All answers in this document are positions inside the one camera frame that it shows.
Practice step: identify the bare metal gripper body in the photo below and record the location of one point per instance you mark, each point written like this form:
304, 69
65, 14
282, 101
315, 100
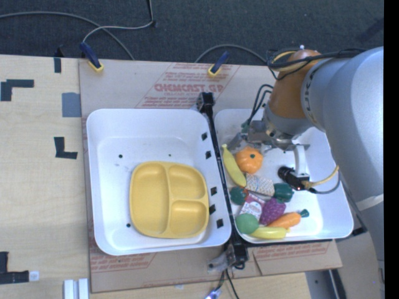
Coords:
258, 132

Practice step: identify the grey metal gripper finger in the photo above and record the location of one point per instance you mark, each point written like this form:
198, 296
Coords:
267, 149
237, 141

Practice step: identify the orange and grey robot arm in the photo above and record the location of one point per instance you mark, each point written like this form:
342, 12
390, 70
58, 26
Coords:
349, 111

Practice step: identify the orange pumpkin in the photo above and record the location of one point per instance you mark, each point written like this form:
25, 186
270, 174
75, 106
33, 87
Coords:
247, 162

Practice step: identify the yellow banana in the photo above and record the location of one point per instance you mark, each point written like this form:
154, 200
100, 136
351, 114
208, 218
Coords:
269, 233
232, 167

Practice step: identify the dark green pepper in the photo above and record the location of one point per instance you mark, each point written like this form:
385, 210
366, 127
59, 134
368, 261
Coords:
283, 192

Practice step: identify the red and white carton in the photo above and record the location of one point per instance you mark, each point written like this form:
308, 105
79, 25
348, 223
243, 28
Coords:
252, 207

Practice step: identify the purple grapes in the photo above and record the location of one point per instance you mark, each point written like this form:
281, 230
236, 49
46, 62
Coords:
272, 211

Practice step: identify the orange carrot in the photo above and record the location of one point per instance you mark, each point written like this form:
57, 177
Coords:
285, 220

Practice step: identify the light green round fruit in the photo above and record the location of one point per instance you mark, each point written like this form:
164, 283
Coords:
246, 223

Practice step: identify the white plastic tray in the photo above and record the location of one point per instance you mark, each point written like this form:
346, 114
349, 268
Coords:
324, 210
115, 198

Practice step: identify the yellow divided plate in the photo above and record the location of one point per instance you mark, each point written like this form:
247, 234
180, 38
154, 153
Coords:
149, 195

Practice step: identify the brown cardboard board, red print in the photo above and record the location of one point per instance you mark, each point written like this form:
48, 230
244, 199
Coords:
131, 86

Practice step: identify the black cylinder on white bracket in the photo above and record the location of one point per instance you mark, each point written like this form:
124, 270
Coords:
291, 175

